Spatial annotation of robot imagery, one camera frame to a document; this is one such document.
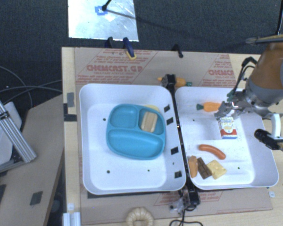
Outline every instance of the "blue plate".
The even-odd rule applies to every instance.
[[[146,112],[157,114],[157,123],[153,132],[141,130]],[[141,105],[121,104],[110,113],[107,133],[109,149],[119,155],[151,160],[157,158],[166,144],[166,126],[162,115]]]

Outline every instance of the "beige ring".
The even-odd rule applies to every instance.
[[[148,212],[145,208],[135,208],[133,209],[126,218],[127,226],[134,226],[135,221],[146,221],[147,226],[154,225],[154,218],[150,212]]]

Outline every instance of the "silver sheet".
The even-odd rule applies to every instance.
[[[138,41],[133,0],[112,0],[103,12],[107,1],[68,0],[69,37]]]

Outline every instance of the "white container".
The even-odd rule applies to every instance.
[[[230,89],[181,87],[176,92],[176,103],[186,156],[201,157],[208,164],[217,160],[227,173],[217,180],[202,179],[198,173],[191,178],[203,190],[274,186],[279,174],[272,151],[254,137],[257,129],[264,129],[262,119],[255,113],[241,115],[234,120],[237,139],[222,139],[214,112],[196,110],[196,104],[226,101]],[[224,160],[200,151],[200,144],[219,148],[226,154]]]
[[[161,86],[88,84],[79,95],[83,183],[93,194],[175,191],[186,181],[172,97]],[[166,123],[166,145],[153,160],[113,153],[106,143],[107,121],[118,104],[155,105]]]
[[[16,126],[20,128],[22,121],[15,108],[14,103],[9,102],[4,107],[9,112],[9,115],[13,119]],[[12,149],[12,142],[9,140],[8,136],[0,126],[0,165],[10,160]]]

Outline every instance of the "dark background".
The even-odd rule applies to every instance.
[[[281,0],[134,0],[140,41],[133,47],[170,50],[178,43],[183,51],[260,54],[264,45],[244,41],[275,33],[280,4]],[[67,0],[0,0],[0,66],[27,85],[60,80],[62,46],[103,47],[104,41],[68,37]],[[0,69],[0,90],[6,86],[21,84]],[[52,87],[61,89],[61,83]],[[19,92],[0,93],[0,98],[6,101]],[[33,105],[57,94],[32,91]],[[21,116],[30,108],[27,94],[13,101]]]

